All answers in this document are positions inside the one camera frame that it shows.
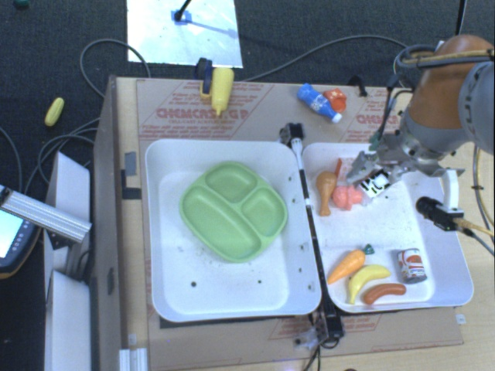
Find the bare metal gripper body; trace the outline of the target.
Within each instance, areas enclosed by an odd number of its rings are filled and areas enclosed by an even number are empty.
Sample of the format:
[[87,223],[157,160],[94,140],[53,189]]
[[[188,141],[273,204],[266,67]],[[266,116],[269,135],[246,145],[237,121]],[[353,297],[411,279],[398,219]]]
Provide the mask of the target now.
[[440,165],[441,160],[465,143],[465,135],[461,131],[420,131],[419,135],[417,138],[410,131],[377,133],[378,164],[384,170],[390,165],[402,165],[406,173],[442,176],[447,168]]

